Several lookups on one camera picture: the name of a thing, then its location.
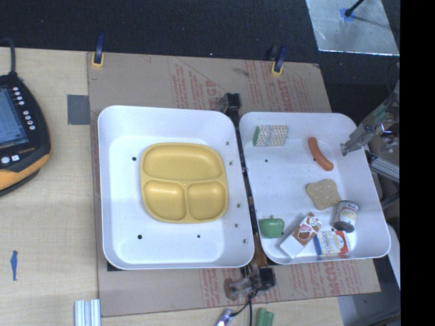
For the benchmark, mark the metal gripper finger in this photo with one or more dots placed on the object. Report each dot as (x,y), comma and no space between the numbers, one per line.
(353,140)

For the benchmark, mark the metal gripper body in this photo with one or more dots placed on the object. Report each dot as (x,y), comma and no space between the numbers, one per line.
(380,115)

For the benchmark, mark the orange sausage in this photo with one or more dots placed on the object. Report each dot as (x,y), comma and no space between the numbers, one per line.
(319,154)

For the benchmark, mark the beige bread slice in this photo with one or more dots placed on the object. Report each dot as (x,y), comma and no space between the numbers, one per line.
(323,194)

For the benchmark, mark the small white and red can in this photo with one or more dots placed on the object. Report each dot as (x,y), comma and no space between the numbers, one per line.
(346,215)

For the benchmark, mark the patterned packet with green end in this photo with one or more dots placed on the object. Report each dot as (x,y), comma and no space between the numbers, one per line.
(272,136)

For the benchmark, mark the white plastic tray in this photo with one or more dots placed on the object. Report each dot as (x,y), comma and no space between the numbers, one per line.
(122,246)
(282,189)

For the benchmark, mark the blue and orange packet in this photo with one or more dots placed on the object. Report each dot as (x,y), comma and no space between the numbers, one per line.
(332,244)

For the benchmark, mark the white and brown carton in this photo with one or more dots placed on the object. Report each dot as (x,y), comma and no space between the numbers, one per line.
(299,238)

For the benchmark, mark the green apple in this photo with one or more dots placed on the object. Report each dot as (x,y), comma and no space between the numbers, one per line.
(271,227)

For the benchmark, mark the yellow divided plate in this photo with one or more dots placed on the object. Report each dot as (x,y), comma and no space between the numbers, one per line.
(183,168)

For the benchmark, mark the green ridged toy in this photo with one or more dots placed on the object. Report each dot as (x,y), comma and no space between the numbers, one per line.
(264,318)

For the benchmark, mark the brown cardboard board red print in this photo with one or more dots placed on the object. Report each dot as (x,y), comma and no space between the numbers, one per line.
(142,80)

